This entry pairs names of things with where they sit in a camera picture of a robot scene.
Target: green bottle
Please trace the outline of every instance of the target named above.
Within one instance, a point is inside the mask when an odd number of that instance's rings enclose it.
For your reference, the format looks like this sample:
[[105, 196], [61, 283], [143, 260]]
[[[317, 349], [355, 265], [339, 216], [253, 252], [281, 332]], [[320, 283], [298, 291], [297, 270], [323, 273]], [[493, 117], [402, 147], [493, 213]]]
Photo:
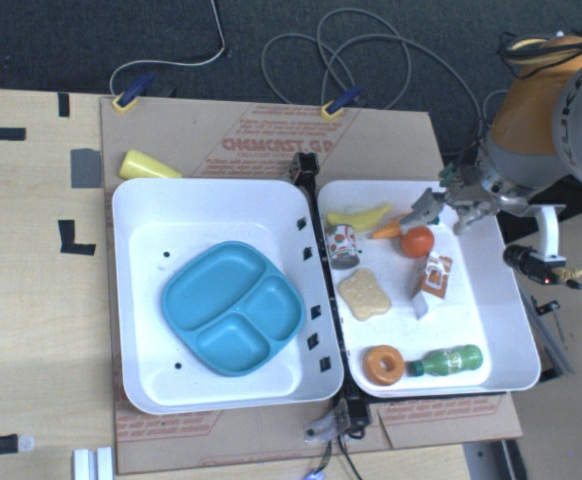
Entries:
[[465, 370], [477, 370], [482, 366], [482, 351], [476, 345], [464, 345], [432, 352], [422, 361], [410, 363], [410, 373], [415, 377], [429, 375], [450, 375]]

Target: donut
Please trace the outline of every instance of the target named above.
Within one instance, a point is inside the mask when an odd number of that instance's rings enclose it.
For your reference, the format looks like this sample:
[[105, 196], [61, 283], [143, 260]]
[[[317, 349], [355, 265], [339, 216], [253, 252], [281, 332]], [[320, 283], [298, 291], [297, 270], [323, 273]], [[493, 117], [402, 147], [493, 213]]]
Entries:
[[389, 345], [370, 348], [362, 361], [364, 374], [374, 384], [390, 386], [404, 375], [405, 364], [399, 350]]

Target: banana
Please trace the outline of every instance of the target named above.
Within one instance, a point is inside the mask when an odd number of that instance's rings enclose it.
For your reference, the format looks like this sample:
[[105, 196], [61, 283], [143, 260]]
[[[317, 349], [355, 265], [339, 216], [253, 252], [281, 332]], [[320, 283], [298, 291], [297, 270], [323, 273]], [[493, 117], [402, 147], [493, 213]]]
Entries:
[[371, 210], [363, 212], [346, 214], [338, 212], [327, 212], [327, 222], [330, 226], [337, 226], [338, 224], [348, 224], [352, 226], [355, 231], [365, 231], [375, 227], [380, 219], [391, 210], [390, 204], [384, 204]]

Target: cardboard sheet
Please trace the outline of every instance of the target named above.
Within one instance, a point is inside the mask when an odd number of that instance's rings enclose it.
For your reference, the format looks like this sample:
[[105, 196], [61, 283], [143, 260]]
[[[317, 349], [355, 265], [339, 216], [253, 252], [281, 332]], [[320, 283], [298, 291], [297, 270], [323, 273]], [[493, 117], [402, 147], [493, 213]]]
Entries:
[[[101, 99], [102, 160], [114, 352], [119, 474], [319, 457], [303, 427], [330, 401], [169, 416], [127, 400], [120, 375], [110, 201], [122, 160], [137, 149], [192, 177], [285, 178], [298, 151], [315, 152], [318, 187], [336, 179], [432, 180], [442, 168], [425, 113], [346, 109], [326, 122], [319, 108], [143, 98], [127, 114]], [[351, 452], [426, 447], [521, 435], [509, 394], [373, 404], [372, 424]]]

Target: carrot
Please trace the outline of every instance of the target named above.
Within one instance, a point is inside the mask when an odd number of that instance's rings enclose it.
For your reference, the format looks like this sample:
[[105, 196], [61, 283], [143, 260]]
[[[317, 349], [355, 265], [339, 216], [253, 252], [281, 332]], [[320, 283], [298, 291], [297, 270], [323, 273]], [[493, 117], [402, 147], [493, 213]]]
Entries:
[[400, 236], [401, 234], [402, 229], [400, 227], [400, 221], [396, 219], [376, 229], [371, 234], [371, 238], [395, 238], [396, 236]]

